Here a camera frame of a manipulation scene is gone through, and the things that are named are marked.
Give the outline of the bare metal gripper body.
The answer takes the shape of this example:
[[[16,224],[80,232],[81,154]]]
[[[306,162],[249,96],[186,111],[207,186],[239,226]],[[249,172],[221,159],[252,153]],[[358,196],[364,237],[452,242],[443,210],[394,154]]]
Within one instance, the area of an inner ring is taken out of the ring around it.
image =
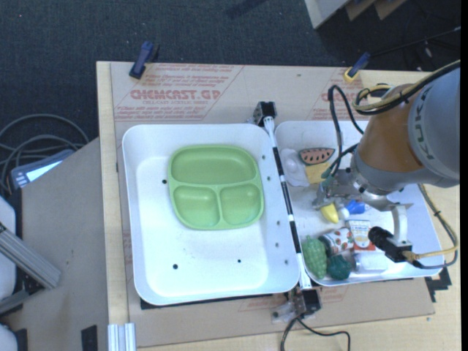
[[[393,208],[393,202],[388,199],[389,191],[372,186],[359,172],[350,168],[328,175],[320,187],[326,191],[326,205],[331,204],[328,196],[341,194],[346,196],[346,200],[359,200],[378,211]]]

